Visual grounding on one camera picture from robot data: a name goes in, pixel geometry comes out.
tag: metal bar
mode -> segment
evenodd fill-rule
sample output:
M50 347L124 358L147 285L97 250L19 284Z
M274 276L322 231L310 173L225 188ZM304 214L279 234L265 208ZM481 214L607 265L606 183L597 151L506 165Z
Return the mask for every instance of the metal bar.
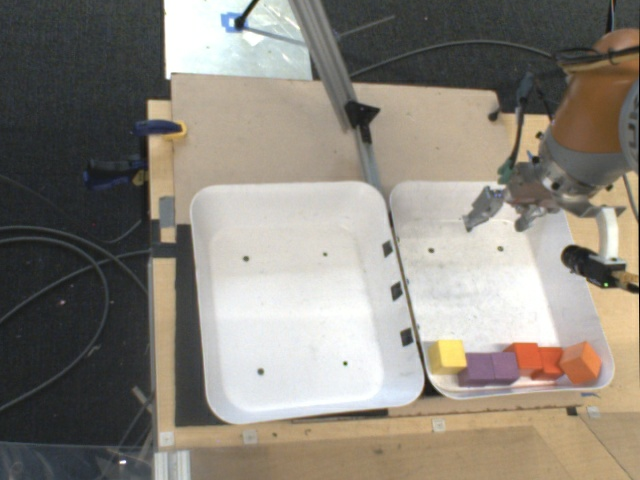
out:
M244 27L244 30L246 30L247 32L253 32L254 34L259 34L261 36L269 37L271 39L276 39L278 41L283 41L285 43L295 44L296 46L307 46L304 41L298 41L297 39L293 39L292 37L274 34L273 32L268 32L267 30L260 30L258 28L252 27Z
M156 452L153 456L155 480L191 480L191 454L189 450Z
M357 34L358 32L362 32L364 30L367 30L369 28L372 27L376 27L378 25L382 25L383 23L386 23L387 21L391 21L391 20L395 20L396 19L396 15L392 14L390 16L387 16L386 18L381 18L379 20L375 20L375 21L371 21L369 23L365 23L364 25L360 25L359 27L355 27L352 28L351 30L346 30L345 32L339 32L338 35L338 41L342 41L342 39L344 39L347 36L350 36L351 34Z
M344 59L329 25L321 0L288 0L300 25L311 58L331 100L338 121L344 130L351 128L345 106L357 101ZM373 148L362 141L361 131L355 134L360 163L365 180L381 190L378 166Z
M247 21L247 18L249 17L249 14L251 14L251 11L253 11L253 8L258 5L258 2L260 0L251 0L251 2L249 2L249 5L247 6L247 8L244 10L244 12L238 16L235 20L233 20L233 26L236 27L238 30L242 30L244 28L244 24Z

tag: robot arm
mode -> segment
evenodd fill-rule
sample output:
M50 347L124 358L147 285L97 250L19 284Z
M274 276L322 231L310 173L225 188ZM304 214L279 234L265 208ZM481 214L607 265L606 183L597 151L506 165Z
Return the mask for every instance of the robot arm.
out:
M509 165L501 168L504 188L483 190L463 217L467 231L495 215L505 202L519 214L516 231L561 209L596 218L598 253L571 246L563 262L598 286L637 293L637 276L630 278L617 257L616 217L624 207L594 206L590 199L628 171L638 172L639 44L637 29L621 29L594 45L593 62L560 62L571 79L538 154L528 162L515 163L515 155L507 160Z

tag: black bracket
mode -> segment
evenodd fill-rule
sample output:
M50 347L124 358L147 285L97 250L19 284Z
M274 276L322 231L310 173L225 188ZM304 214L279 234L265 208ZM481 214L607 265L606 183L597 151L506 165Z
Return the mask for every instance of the black bracket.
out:
M371 130L369 124L373 121L373 118L380 112L379 108L365 105L364 103L358 103L357 101L349 101L344 106L349 118L349 123L353 128L360 127L362 133L362 142L371 144Z

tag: red block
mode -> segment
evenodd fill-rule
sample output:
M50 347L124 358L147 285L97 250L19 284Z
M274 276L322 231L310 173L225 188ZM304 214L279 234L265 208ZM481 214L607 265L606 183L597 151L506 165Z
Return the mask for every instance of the red block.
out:
M540 347L540 357L542 358L542 370L531 375L535 380L556 380L564 375L559 366L562 357L562 347Z
M504 351L516 355L520 375L531 377L542 370L542 357L537 343L512 343Z

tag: toy block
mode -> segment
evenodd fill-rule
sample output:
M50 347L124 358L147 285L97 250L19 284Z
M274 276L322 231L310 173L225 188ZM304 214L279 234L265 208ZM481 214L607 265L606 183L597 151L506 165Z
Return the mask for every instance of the toy block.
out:
M542 358L536 343L512 343L504 351L516 355L520 375L530 377L542 370Z
M467 367L462 340L438 340L428 355L431 373L436 375L453 375Z
M481 387L495 380L492 354L467 354L467 367L458 374L458 383L464 387Z
M491 354L494 380L491 384L508 386L520 378L518 361L513 352L496 352Z
M587 341L583 341L563 350L559 366L573 384L582 384L598 378L602 359Z
M558 365L562 357L561 347L540 347L540 357L542 357L542 370L534 372L531 378L534 380L556 380L564 375Z

